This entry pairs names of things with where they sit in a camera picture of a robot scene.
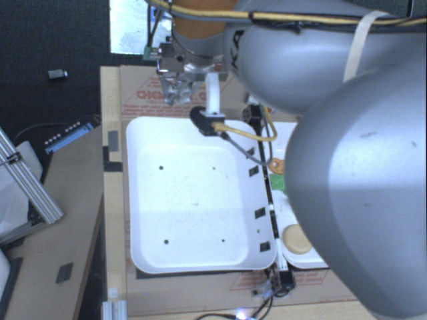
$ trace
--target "cardboard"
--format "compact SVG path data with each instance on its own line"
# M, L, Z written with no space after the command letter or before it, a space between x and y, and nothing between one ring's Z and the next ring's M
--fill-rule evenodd
M168 313L217 311L259 307L262 299L252 290L266 280L263 271L187 275L146 275L137 271L129 253L129 203L125 128L134 117L187 117L189 110L205 101L203 87L190 105L167 106L153 67L121 67L121 148L123 155L123 200L125 221L125 266L127 306L130 317ZM246 107L246 92L233 78L222 84L222 111L239 119ZM294 121L293 115L274 113L275 121ZM329 269L298 271L296 288L275 305L297 305L356 300Z

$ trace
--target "black floor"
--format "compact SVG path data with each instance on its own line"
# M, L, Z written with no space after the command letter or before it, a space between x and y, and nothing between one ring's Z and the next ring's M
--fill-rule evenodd
M402 16L408 8L408 0L347 1ZM427 14L427 0L415 0L414 14ZM100 114L99 68L121 64L143 63L110 54L109 0L0 0L0 127L10 138L39 123ZM69 78L50 83L52 69L66 69ZM37 146L52 131L33 129L18 142ZM99 317L90 305L102 296L102 257L99 244L82 319Z

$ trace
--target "white strap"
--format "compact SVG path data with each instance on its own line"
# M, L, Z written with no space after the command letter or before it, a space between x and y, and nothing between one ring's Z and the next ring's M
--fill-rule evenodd
M362 58L363 48L365 46L366 38L368 37L369 30L372 23L379 17L387 15L386 12L372 11L361 18L356 32L354 33L353 43L348 53L346 70L344 71L344 79L346 82L351 78L354 78L357 74L360 58Z

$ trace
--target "tan disc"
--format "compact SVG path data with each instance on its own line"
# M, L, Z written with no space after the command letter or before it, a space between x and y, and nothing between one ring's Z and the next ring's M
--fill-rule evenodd
M288 250L297 255L307 253L313 247L302 231L300 224L293 224L286 227L283 232L282 240Z

